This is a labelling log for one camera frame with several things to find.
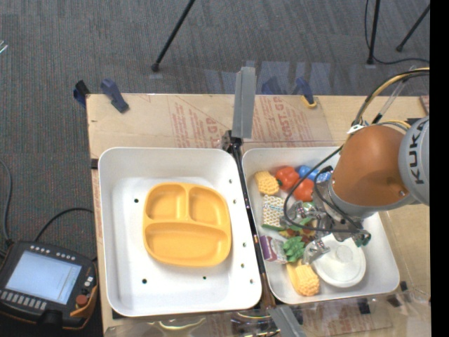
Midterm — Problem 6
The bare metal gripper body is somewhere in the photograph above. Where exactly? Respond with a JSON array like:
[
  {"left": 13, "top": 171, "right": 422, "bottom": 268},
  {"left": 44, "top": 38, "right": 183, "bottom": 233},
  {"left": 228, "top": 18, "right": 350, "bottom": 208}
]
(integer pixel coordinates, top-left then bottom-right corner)
[{"left": 311, "top": 183, "right": 366, "bottom": 244}]

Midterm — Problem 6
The colourful pizza slice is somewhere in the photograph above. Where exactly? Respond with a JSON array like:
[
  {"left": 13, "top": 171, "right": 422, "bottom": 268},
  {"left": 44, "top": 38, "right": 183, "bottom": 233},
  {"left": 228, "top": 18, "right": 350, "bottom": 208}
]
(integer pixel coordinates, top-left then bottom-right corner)
[{"left": 279, "top": 224, "right": 317, "bottom": 246}]

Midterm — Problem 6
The green leafy vegetable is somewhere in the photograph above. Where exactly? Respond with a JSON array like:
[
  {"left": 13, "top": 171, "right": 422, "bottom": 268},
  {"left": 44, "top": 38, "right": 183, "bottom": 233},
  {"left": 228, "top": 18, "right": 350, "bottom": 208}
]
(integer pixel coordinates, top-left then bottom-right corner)
[{"left": 281, "top": 235, "right": 307, "bottom": 263}]

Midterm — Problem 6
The orange bell pepper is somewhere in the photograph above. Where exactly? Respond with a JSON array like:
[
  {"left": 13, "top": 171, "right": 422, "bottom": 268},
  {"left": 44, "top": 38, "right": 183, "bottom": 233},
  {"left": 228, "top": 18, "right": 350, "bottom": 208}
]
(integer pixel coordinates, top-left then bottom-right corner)
[{"left": 292, "top": 178, "right": 316, "bottom": 203}]

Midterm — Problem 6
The white patterned packet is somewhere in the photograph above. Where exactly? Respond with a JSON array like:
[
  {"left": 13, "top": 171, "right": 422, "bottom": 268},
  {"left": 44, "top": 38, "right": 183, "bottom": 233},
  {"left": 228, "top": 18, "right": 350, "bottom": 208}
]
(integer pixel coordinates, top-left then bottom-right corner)
[{"left": 262, "top": 194, "right": 286, "bottom": 228}]

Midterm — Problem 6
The yellow corn cob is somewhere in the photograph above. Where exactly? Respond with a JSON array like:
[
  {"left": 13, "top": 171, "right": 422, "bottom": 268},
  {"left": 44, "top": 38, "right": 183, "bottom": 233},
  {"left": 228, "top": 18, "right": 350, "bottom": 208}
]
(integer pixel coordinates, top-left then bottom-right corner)
[
  {"left": 253, "top": 170, "right": 280, "bottom": 197},
  {"left": 286, "top": 262, "right": 321, "bottom": 298}
]

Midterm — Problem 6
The red bell pepper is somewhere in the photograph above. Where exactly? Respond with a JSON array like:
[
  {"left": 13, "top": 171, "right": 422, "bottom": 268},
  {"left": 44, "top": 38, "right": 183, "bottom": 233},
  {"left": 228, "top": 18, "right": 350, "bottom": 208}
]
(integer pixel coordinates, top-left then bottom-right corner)
[{"left": 274, "top": 166, "right": 300, "bottom": 191}]

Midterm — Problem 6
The blue toy piece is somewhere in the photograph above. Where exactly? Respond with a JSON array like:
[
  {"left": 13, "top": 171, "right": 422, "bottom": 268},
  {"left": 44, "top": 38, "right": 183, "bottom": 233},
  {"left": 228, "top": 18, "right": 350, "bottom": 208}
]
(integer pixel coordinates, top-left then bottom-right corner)
[{"left": 297, "top": 164, "right": 321, "bottom": 183}]

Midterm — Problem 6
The purple and white carton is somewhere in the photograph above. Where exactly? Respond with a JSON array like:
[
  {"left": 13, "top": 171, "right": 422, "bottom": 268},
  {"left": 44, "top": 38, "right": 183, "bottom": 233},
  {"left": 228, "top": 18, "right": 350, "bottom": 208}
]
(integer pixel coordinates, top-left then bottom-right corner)
[{"left": 259, "top": 234, "right": 288, "bottom": 263}]

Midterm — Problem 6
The white plastic tray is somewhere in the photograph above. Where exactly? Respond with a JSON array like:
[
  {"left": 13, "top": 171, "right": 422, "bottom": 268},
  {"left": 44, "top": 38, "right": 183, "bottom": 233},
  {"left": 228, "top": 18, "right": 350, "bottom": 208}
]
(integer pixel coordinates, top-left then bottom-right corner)
[
  {"left": 241, "top": 146, "right": 401, "bottom": 305},
  {"left": 98, "top": 147, "right": 263, "bottom": 318}
]

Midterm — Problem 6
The orange divided plate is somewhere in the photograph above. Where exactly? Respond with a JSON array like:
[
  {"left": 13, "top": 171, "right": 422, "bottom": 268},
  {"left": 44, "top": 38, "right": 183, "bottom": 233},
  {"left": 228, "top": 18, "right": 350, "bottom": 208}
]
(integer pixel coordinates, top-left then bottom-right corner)
[{"left": 142, "top": 182, "right": 233, "bottom": 268}]

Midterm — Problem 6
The brown cardboard board red print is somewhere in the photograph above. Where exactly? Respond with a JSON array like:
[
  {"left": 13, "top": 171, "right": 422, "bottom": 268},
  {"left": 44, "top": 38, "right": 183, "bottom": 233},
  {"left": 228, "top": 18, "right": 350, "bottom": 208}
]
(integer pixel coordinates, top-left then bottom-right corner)
[{"left": 86, "top": 93, "right": 431, "bottom": 337}]

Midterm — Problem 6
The black tripod leg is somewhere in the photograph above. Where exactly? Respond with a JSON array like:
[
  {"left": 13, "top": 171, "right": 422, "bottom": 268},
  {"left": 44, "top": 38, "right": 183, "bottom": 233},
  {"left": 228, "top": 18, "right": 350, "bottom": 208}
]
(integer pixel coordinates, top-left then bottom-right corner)
[
  {"left": 366, "top": 0, "right": 385, "bottom": 65},
  {"left": 396, "top": 4, "right": 431, "bottom": 53},
  {"left": 150, "top": 0, "right": 206, "bottom": 73}
]

